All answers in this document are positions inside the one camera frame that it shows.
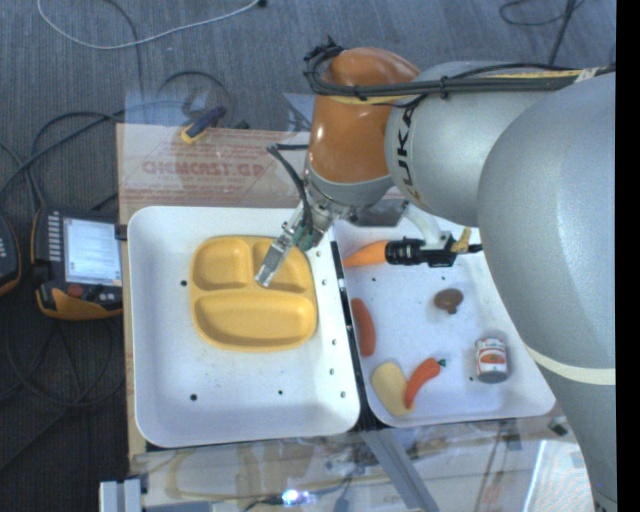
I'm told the pale yellow potato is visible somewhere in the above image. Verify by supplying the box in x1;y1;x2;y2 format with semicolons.
370;361;416;418

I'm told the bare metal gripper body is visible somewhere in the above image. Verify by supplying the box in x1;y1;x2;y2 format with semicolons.
280;195;352;244

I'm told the orange chili pepper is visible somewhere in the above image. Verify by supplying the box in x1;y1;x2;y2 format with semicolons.
403;357;447;411

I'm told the black cylinder on white bracket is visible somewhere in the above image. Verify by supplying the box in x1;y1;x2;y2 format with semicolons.
384;204;459;269

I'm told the orange carrot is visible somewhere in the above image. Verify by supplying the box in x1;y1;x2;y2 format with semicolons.
342;240;391;269

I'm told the yellow divided plate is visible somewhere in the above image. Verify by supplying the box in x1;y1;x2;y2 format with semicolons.
189;235;320;353

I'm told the white plastic tray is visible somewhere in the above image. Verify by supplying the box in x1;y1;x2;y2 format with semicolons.
127;205;362;449
331;218;558;429

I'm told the brown mushroom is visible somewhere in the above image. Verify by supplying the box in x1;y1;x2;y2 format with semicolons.
432;287;465;316

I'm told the orange-red sausage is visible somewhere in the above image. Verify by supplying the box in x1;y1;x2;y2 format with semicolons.
349;297;377;358

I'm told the brown cardboard board, red print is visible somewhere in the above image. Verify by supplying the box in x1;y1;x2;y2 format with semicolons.
115;123;417;462

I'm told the small white and red can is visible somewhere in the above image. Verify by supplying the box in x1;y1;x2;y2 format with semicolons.
474;337;512;385

